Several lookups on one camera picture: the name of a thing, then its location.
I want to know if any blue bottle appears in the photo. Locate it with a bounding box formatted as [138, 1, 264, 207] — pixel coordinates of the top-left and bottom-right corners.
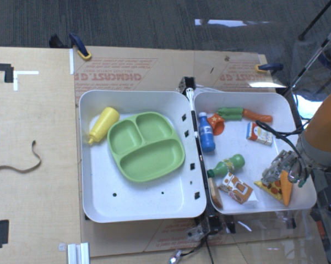
[198, 112, 216, 153]

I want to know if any white plastic tray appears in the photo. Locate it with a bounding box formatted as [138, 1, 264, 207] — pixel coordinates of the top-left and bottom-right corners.
[79, 90, 208, 224]
[193, 91, 318, 216]

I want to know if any thin black and white rod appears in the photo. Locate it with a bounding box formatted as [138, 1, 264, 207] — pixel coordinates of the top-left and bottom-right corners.
[185, 87, 211, 217]

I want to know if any red cup with yellow star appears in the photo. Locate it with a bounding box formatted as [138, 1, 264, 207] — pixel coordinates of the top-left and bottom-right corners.
[207, 113, 226, 136]

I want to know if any orange and white carton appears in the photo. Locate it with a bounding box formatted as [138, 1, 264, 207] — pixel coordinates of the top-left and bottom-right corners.
[218, 172, 259, 205]

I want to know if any yellow pizza slice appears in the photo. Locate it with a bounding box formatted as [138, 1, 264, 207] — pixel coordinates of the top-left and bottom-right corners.
[253, 170, 294, 207]

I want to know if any yellow squeeze bottle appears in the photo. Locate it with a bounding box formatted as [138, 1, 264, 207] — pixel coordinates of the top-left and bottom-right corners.
[88, 106, 121, 146]

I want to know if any orange carrot with green top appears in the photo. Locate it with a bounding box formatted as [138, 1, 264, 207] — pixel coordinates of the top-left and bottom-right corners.
[216, 106, 274, 124]

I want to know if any green divided plate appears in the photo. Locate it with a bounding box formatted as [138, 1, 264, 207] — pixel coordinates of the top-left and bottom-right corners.
[107, 111, 186, 183]

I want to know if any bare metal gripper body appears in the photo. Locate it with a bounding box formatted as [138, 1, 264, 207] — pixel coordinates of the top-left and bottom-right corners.
[272, 149, 300, 173]

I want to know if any green bottle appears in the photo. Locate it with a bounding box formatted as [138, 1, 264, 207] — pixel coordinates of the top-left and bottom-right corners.
[207, 153, 246, 179]

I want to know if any red and white carton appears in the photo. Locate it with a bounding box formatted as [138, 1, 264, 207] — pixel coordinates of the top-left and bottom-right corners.
[246, 122, 274, 146]

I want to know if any brown cardboard board red print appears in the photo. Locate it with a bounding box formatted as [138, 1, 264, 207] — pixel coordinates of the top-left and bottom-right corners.
[73, 46, 307, 259]

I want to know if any black block with thin wires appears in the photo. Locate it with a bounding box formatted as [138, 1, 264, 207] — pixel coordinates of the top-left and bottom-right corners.
[194, 214, 224, 237]
[178, 76, 197, 94]

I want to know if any brown curled strip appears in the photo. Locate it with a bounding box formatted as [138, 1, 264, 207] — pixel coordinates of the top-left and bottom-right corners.
[0, 140, 42, 176]

